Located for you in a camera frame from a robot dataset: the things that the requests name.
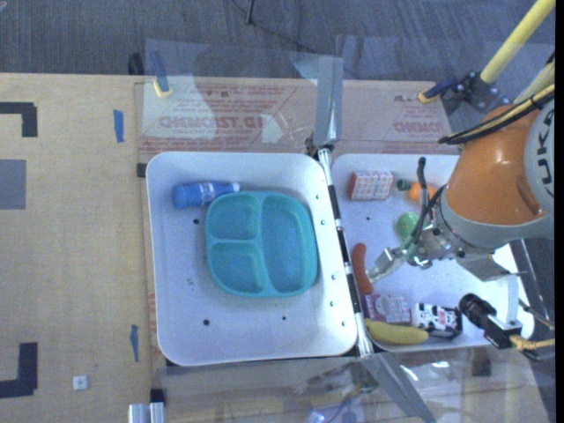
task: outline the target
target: small white cube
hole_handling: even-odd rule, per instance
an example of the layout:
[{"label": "small white cube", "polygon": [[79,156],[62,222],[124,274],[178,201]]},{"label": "small white cube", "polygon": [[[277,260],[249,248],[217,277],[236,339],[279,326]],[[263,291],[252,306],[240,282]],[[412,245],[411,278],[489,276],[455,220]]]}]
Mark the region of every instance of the small white cube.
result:
[{"label": "small white cube", "polygon": [[88,376],[74,376],[72,378],[72,388],[74,390],[88,389]]}]

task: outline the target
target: teal divided dish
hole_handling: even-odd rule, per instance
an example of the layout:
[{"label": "teal divided dish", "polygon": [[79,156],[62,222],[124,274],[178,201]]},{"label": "teal divided dish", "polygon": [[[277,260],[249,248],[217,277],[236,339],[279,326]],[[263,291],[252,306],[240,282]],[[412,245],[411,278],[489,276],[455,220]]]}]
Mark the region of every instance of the teal divided dish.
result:
[{"label": "teal divided dish", "polygon": [[211,276],[229,293],[294,296],[317,276],[308,210],[285,194],[242,191],[217,197],[205,218],[205,244]]}]

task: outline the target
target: orange object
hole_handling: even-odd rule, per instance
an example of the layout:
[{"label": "orange object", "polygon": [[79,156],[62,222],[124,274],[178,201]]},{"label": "orange object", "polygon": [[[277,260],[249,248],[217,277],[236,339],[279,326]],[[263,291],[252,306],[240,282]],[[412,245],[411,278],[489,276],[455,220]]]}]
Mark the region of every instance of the orange object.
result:
[{"label": "orange object", "polygon": [[[414,182],[412,183],[412,187],[409,188],[409,190],[407,191],[407,196],[409,196],[411,200],[414,200],[415,202],[419,202],[420,192],[421,192],[421,185],[419,184],[419,182]],[[435,188],[433,185],[427,184],[427,192],[429,193],[429,199],[431,199],[434,193],[437,192],[437,188]]]},{"label": "orange object", "polygon": [[[486,116],[507,110],[496,108]],[[445,191],[459,216],[484,224],[513,226],[543,213],[526,180],[523,151],[538,111],[466,144]]]},{"label": "orange object", "polygon": [[364,257],[367,254],[367,246],[364,243],[359,243],[352,248],[352,272],[356,285],[359,288],[359,293],[363,296],[372,294],[374,286],[367,276],[367,270],[364,264]]}]

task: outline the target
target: banana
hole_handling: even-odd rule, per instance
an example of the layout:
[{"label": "banana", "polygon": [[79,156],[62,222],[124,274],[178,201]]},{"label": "banana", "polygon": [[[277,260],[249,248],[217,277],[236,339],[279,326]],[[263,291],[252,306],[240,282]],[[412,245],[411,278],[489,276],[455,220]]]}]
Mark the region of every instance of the banana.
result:
[{"label": "banana", "polygon": [[368,334],[376,341],[390,345],[416,345],[429,338],[429,334],[413,326],[400,326],[365,318]]}]

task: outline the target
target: wooden surface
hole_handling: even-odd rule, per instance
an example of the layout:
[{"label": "wooden surface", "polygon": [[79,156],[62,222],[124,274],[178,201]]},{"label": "wooden surface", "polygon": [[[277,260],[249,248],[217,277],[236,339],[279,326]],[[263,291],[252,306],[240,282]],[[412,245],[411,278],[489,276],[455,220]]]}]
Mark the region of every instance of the wooden surface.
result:
[{"label": "wooden surface", "polygon": [[21,137],[19,117],[0,115],[0,158],[26,161],[26,208],[0,211],[0,381],[16,378],[20,343],[39,346],[38,389],[0,399],[1,421],[127,421],[149,400],[135,82],[0,74],[0,100],[33,102],[39,129]]}]

